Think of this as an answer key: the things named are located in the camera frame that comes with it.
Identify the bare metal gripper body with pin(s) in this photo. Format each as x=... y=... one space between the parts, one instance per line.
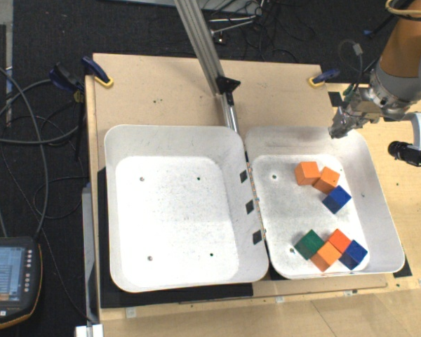
x=366 y=106

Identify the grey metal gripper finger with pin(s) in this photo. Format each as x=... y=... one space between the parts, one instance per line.
x=351 y=122
x=337 y=126

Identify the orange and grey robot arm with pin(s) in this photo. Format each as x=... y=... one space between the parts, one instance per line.
x=403 y=47

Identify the orange cube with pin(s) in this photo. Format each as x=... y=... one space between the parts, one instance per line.
x=339 y=240
x=325 y=256
x=328 y=181
x=307 y=172

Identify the blue cube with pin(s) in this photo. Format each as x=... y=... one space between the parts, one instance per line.
x=353 y=255
x=337 y=199

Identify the white plastic tray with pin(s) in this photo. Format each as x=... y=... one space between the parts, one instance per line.
x=294 y=209
x=175 y=216

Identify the green cube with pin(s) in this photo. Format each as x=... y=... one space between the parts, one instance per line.
x=308 y=244

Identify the pale wood board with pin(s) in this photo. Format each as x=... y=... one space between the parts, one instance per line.
x=161 y=93

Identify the black cylinder on white bracket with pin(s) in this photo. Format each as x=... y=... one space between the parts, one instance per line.
x=407 y=152

